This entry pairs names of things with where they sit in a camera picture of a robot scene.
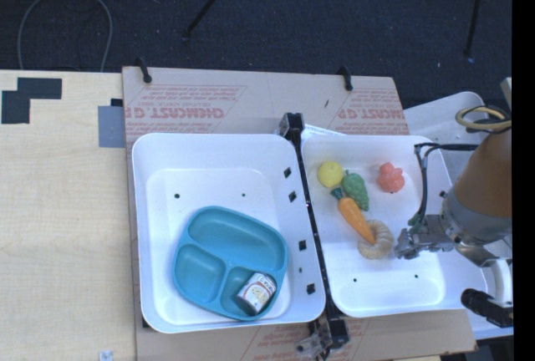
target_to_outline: blue divided plate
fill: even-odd
[[[269,312],[277,290],[260,313],[251,315],[236,295],[254,272],[283,285],[288,248],[271,226],[220,206],[198,210],[176,246],[171,275],[186,300],[229,318],[252,321]]]

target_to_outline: orange carrot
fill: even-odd
[[[339,187],[331,191],[331,195],[338,199],[338,209],[342,213],[342,217],[359,233],[359,235],[371,245],[374,245],[374,234],[362,215],[362,211],[357,205],[357,202],[350,197],[344,196],[344,193]]]

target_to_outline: green toy vegetable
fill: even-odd
[[[347,196],[353,198],[362,211],[369,209],[369,197],[364,179],[356,173],[349,173],[345,171],[345,176],[342,179],[342,188]]]

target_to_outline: can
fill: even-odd
[[[250,315],[259,314],[277,291],[275,281],[261,272],[254,272],[236,295],[240,307]]]

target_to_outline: lemon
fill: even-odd
[[[338,162],[327,160],[318,168],[318,180],[325,187],[334,187],[344,178],[344,170]]]

